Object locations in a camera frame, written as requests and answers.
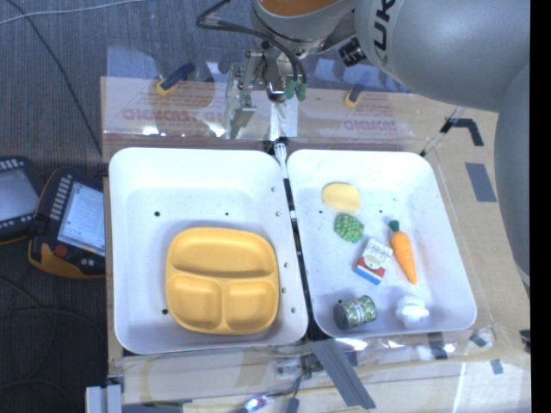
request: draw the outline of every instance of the orange divided plate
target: orange divided plate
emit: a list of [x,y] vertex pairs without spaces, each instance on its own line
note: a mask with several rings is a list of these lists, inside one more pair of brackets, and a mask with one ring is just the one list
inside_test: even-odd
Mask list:
[[276,318],[276,253],[254,232],[189,228],[170,243],[165,291],[169,313],[186,329],[224,335],[259,332]]

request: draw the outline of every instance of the toy carrot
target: toy carrot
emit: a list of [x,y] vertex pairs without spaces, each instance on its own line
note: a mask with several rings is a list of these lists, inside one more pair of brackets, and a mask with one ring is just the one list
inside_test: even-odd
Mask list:
[[405,232],[399,230],[398,220],[392,220],[388,226],[393,230],[390,244],[393,247],[396,259],[406,273],[407,279],[416,285],[417,270],[415,268],[415,258],[413,257],[412,241]]

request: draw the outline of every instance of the white tray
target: white tray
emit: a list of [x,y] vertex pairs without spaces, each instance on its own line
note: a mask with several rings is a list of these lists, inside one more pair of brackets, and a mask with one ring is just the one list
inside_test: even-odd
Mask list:
[[[307,313],[282,174],[260,151],[127,148],[109,164],[115,334],[136,354],[242,345],[281,345],[302,338]],[[253,231],[277,257],[275,322],[251,335],[186,330],[167,308],[165,255],[172,238],[194,226]]]
[[[476,318],[476,304],[434,172],[419,155],[384,151],[299,150],[288,158],[302,252],[313,314],[329,336],[387,336],[464,330]],[[333,230],[343,211],[323,203],[322,188],[347,182],[361,195],[352,213],[365,224],[359,243],[344,241]],[[353,272],[369,237],[390,245],[391,219],[409,234],[417,261],[418,284],[410,284],[393,257],[379,285]],[[333,320],[339,301],[367,294],[375,302],[375,321],[341,330]],[[430,316],[406,328],[394,315],[405,294],[421,298]]]

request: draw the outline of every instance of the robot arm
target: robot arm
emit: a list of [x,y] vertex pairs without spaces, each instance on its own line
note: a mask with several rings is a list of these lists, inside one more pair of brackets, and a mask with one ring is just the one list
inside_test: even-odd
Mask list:
[[299,58],[351,40],[340,49],[347,65],[367,58],[420,95],[498,113],[499,206],[529,293],[530,0],[253,0],[252,7],[255,29]]

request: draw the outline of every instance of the tin can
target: tin can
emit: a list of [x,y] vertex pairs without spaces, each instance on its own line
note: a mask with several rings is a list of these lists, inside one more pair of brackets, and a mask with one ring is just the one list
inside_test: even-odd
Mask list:
[[376,317],[375,303],[367,295],[337,303],[333,308],[335,323],[342,330],[373,321]]

